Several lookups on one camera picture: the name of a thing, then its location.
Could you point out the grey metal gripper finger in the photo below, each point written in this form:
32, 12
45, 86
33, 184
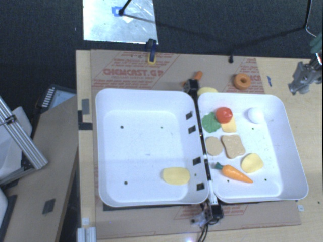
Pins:
302, 87
301, 70

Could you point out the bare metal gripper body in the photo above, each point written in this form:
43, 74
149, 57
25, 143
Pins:
318, 61

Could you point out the white egg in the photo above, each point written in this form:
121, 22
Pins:
255, 115

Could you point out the orange doughnut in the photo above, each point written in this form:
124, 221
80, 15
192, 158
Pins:
237, 82

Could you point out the white plastic tray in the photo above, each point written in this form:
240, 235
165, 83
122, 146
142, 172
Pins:
267, 145
141, 147

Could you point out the yellow cheese slice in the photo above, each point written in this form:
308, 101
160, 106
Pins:
229, 127

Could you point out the red tomato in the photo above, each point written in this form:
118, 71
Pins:
223, 115

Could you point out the brown bread slice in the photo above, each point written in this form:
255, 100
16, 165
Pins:
233, 146

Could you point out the yellow oval toy food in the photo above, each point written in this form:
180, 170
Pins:
251, 163
205, 89
175, 176

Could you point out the green lettuce leaf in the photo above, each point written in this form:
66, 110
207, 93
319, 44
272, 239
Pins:
209, 123

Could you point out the small orange carrot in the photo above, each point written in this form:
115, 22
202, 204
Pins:
198, 75

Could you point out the tan round biscuit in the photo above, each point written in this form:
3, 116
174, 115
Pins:
214, 146

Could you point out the orange carrot with green top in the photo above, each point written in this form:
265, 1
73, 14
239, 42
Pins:
233, 173

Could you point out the thin black and white rod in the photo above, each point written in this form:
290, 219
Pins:
201, 132

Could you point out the brown cardboard board red print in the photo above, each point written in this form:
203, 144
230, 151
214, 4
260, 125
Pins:
131, 69

